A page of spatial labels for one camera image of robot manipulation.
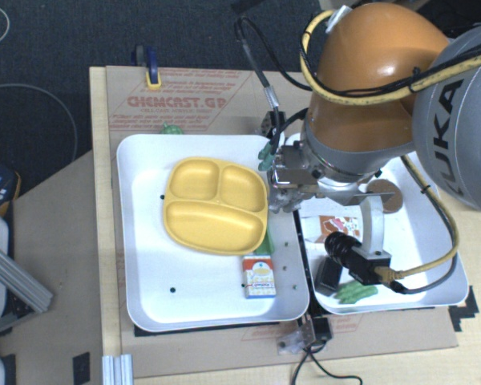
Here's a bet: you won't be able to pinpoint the orange and white carton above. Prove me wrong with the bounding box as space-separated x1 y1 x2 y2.
240 254 278 300

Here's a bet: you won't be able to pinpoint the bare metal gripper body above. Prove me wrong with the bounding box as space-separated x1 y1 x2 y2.
266 144 370 207

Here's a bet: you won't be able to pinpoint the thin black and white rod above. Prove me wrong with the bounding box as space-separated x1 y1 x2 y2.
293 210 314 317

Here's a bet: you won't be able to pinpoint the brown cardboard board red print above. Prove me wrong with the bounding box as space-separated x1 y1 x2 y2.
105 65 460 379

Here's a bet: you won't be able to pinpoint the brown round biscuit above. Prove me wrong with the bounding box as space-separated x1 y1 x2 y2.
366 179 404 215

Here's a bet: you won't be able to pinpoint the orange and white packet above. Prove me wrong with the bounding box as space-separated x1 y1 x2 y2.
303 214 364 245

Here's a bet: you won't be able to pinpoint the green toy beans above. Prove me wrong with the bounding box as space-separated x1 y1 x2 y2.
333 280 380 306

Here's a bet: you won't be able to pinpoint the white plastic tray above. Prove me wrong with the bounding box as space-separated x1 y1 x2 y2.
115 133 311 333
285 132 471 316

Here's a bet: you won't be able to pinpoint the black box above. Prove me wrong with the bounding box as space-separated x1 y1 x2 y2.
313 256 345 297

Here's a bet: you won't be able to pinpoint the black block with thin wires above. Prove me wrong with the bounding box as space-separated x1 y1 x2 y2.
261 109 286 140
311 317 334 342

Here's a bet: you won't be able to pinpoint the green toy vegetable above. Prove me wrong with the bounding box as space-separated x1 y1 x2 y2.
253 227 276 256

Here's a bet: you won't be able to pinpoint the yellow divided plate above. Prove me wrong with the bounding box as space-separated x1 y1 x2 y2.
162 156 270 257

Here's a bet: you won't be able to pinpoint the black cylinder on white bracket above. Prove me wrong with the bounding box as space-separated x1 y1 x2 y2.
323 191 398 286

